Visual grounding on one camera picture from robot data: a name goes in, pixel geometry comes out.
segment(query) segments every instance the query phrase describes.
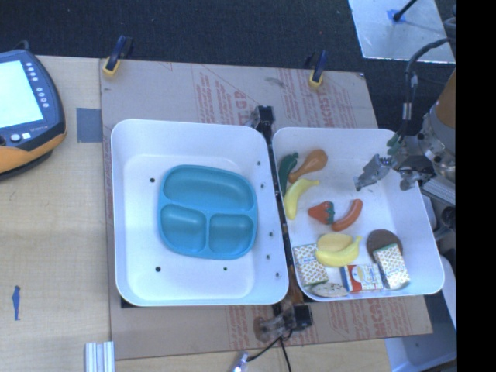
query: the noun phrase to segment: cardboard sheet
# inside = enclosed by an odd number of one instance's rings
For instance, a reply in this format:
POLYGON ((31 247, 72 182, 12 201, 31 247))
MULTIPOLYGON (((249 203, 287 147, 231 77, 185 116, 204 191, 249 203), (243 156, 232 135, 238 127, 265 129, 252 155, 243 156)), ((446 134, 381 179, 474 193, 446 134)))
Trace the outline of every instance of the cardboard sheet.
MULTIPOLYGON (((253 321, 271 306, 123 307, 115 286, 110 134, 123 119, 245 125, 258 105, 285 126, 377 128, 363 75, 123 60, 113 77, 100 71, 112 340, 117 360, 265 347, 253 321)), ((309 303, 314 324, 289 346, 420 335, 432 332, 422 296, 309 303)))

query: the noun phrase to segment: gray tape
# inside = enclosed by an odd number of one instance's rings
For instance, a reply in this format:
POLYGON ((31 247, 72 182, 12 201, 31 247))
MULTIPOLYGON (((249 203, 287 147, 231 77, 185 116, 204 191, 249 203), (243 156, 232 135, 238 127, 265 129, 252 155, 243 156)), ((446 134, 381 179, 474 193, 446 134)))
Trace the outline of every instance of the gray tape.
POLYGON ((97 143, 102 141, 102 111, 99 108, 76 108, 77 141, 97 143))

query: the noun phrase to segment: plastic fruit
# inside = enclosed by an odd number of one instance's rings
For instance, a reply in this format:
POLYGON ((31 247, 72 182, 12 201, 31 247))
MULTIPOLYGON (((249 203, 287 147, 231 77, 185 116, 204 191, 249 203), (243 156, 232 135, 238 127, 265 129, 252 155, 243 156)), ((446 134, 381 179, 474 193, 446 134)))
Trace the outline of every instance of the plastic fruit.
POLYGON ((317 249, 315 251, 315 258, 326 267, 346 266, 347 264, 351 264, 358 257, 361 240, 362 236, 356 236, 355 241, 349 246, 336 252, 317 249))
POLYGON ((320 181, 311 181, 304 177, 300 177, 293 183, 287 190, 283 198, 284 211, 288 219, 296 218, 296 209, 298 207, 298 199, 305 193, 311 186, 316 186, 320 181))
POLYGON ((331 232, 319 237, 317 248, 321 251, 337 252, 343 250, 353 242, 353 237, 349 234, 331 232))
POLYGON ((330 225, 334 222, 334 213, 334 204, 330 201, 321 202, 308 209, 308 215, 324 225, 330 225))
POLYGON ((295 183, 300 176, 308 172, 319 171, 327 164, 327 154, 322 149, 312 150, 305 158, 303 164, 288 175, 289 183, 295 183))
POLYGON ((298 153, 288 154, 284 156, 281 164, 279 165, 279 170, 277 174, 279 175, 279 189, 284 197, 286 194, 286 188, 288 186, 288 175, 293 168, 296 167, 298 162, 298 153))

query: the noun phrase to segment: clamp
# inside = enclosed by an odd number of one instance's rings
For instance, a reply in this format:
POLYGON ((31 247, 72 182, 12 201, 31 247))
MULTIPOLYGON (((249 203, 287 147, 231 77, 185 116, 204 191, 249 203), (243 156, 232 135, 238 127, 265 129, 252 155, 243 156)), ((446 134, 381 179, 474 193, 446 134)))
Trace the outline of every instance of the clamp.
POLYGON ((132 37, 120 36, 110 57, 107 58, 105 65, 103 65, 103 73, 113 76, 119 68, 121 59, 127 58, 132 53, 133 47, 132 37))

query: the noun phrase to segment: toy banana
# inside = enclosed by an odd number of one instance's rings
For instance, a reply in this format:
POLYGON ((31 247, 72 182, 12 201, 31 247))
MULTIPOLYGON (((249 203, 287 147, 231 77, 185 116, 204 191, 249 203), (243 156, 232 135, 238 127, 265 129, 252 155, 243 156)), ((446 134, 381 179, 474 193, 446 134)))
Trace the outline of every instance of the toy banana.
POLYGON ((332 252, 325 250, 316 250, 315 258, 324 266, 327 267, 343 267, 347 264, 353 262, 359 253, 359 245, 362 240, 362 236, 356 236, 355 241, 353 241, 346 248, 332 252))
POLYGON ((300 177, 295 183, 293 183, 287 190, 286 195, 283 198, 284 211, 286 212, 286 217, 288 219, 294 219, 296 217, 296 208, 298 207, 298 199, 305 193, 311 186, 316 186, 320 181, 311 181, 305 177, 300 177))
POLYGON ((347 246, 351 245, 353 237, 349 234, 341 232, 328 232, 323 234, 317 240, 317 249, 321 251, 337 252, 344 250, 347 246))

